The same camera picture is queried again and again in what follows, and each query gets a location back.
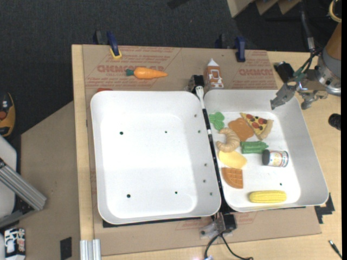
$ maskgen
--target chocolate milk carton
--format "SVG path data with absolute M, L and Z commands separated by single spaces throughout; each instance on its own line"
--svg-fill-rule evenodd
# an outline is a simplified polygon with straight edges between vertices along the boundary
M 204 72 L 204 81 L 206 92 L 211 89 L 224 88 L 220 66 L 213 59 L 207 64 Z
M 5 231 L 5 259 L 25 259 L 25 230 L 12 228 Z

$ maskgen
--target yellow and black object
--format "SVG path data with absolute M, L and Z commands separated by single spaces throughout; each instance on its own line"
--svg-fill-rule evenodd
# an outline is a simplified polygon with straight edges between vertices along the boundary
M 0 90 L 0 135 L 8 137 L 14 127 L 16 120 L 15 104 L 11 95 Z

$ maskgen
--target yellow corn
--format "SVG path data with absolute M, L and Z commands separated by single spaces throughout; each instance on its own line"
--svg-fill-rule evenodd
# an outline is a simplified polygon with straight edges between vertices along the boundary
M 257 191 L 249 194 L 249 200 L 254 203 L 284 202 L 287 194 L 284 191 Z

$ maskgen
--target orange carrot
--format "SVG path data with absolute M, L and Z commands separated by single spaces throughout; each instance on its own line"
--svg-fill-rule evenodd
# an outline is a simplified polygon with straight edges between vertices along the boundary
M 163 71 L 159 71 L 159 70 L 155 70 L 151 68 L 137 67 L 135 70 L 131 70 L 131 69 L 126 70 L 126 76 L 130 76 L 130 75 L 135 75 L 139 79 L 152 79 L 152 78 L 165 77 L 168 74 Z

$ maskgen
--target toy can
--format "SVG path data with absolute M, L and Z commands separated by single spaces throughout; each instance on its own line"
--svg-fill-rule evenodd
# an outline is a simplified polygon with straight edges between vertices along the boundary
M 288 164 L 288 152 L 277 150 L 264 150 L 262 153 L 262 163 L 265 166 L 285 167 Z

